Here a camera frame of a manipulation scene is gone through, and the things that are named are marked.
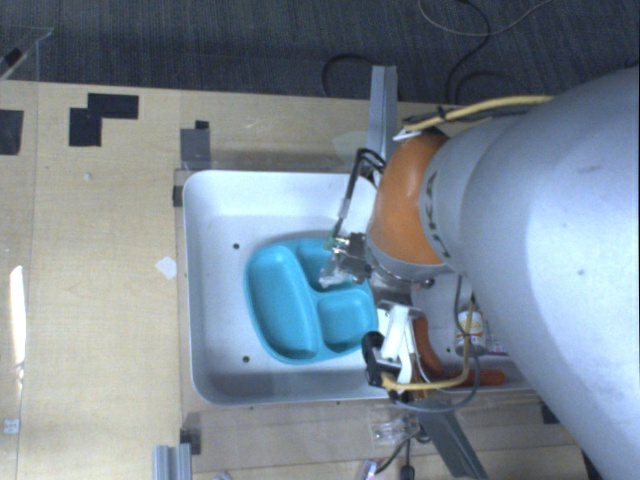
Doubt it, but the white and orange can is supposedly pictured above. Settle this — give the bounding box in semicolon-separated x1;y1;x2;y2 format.
453;309;489;357

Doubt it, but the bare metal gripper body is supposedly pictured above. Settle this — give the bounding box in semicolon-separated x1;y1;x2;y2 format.
328;231;386;290

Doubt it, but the white plastic tray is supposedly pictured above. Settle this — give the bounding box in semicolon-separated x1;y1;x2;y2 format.
412;276;537;395
181;169;401;409

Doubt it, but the black cylinder on white bracket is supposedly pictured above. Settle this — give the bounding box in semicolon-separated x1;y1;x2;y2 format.
361;304;422;402

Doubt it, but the orange brown sausage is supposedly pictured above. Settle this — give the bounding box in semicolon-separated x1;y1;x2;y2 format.
415;316;445;378
443;368;507;388

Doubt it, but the blue divided plate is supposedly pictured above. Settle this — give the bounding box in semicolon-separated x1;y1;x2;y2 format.
243;240;380;367

